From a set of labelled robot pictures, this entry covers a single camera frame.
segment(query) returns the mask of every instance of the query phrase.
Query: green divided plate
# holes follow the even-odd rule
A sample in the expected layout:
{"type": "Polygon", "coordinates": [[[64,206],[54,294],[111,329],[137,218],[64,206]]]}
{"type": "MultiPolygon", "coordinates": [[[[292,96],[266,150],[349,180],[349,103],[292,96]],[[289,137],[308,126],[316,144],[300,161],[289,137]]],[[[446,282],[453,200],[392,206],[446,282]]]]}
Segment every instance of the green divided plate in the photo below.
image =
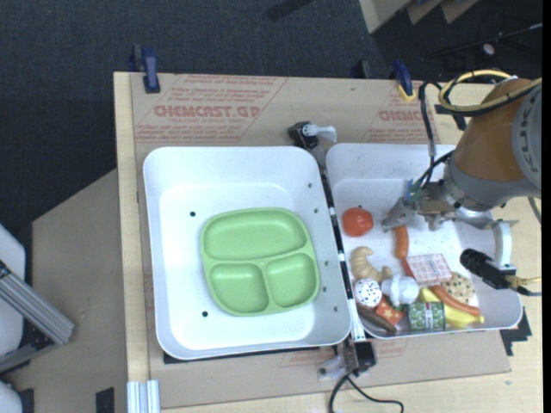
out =
{"type": "Polygon", "coordinates": [[[248,208],[212,217],[201,230],[201,259],[214,300],[233,315],[290,311],[318,294],[310,235],[285,208],[248,208]]]}

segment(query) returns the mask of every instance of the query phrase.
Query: blue clamp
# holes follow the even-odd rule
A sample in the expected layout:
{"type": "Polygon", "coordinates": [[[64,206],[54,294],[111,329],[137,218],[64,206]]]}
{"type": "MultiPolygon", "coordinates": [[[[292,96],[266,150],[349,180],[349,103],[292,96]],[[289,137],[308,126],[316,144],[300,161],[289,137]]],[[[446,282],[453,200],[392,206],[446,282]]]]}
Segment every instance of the blue clamp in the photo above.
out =
{"type": "Polygon", "coordinates": [[[412,77],[410,77],[410,72],[401,59],[393,61],[393,76],[399,81],[398,90],[402,97],[406,101],[414,100],[416,95],[413,92],[412,77]]]}
{"type": "Polygon", "coordinates": [[[157,55],[152,47],[134,45],[130,56],[130,71],[145,72],[144,88],[146,93],[159,93],[161,86],[157,76],[157,55]]]}

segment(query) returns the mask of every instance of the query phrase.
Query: wooden table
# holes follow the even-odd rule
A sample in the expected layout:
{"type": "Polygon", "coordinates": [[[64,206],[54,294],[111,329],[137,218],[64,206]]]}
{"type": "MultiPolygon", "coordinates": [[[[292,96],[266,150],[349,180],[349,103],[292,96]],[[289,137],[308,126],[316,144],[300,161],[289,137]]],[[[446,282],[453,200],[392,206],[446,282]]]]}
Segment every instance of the wooden table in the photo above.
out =
{"type": "MultiPolygon", "coordinates": [[[[316,80],[303,79],[301,83],[314,84],[316,80]]],[[[335,96],[341,87],[349,87],[350,80],[334,80],[335,96]]],[[[117,136],[118,176],[121,207],[122,267],[124,276],[124,304],[127,334],[127,372],[129,381],[146,382],[151,379],[145,320],[144,280],[140,241],[139,207],[136,201],[137,170],[133,128],[133,104],[130,74],[116,72],[115,120],[117,136]]],[[[358,83],[354,89],[365,90],[358,83]]],[[[489,90],[480,84],[460,85],[457,102],[476,103],[489,90]]],[[[361,96],[372,96],[367,90],[361,96]]],[[[428,93],[434,104],[436,93],[428,93]]],[[[455,143],[460,134],[448,116],[436,115],[437,131],[443,143],[455,143]]],[[[519,275],[532,277],[542,274],[541,227],[524,198],[511,200],[506,209],[497,210],[496,218],[514,216],[519,223],[512,227],[512,262],[519,275]]],[[[543,411],[542,394],[542,299],[522,296],[532,336],[527,342],[513,345],[510,373],[491,374],[470,378],[432,380],[403,385],[377,386],[367,390],[375,398],[398,399],[407,412],[529,412],[543,411]]],[[[350,387],[345,386],[337,397],[336,407],[344,412],[398,411],[396,406],[372,404],[350,387]]],[[[329,393],[318,392],[297,396],[230,402],[223,405],[205,404],[163,411],[177,412],[322,412],[327,411],[329,393]]]]}

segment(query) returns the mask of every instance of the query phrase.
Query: yellow banana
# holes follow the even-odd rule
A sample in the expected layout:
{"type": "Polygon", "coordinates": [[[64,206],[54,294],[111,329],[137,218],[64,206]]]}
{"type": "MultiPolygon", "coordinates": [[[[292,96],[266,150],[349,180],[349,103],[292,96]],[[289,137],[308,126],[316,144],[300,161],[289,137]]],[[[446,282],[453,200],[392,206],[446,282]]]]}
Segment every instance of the yellow banana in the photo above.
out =
{"type": "MultiPolygon", "coordinates": [[[[428,287],[423,287],[419,291],[419,299],[424,303],[440,301],[428,287]]],[[[483,316],[476,317],[468,312],[455,309],[450,305],[444,304],[444,313],[446,314],[446,324],[456,329],[462,329],[472,323],[484,323],[483,316]]]]}

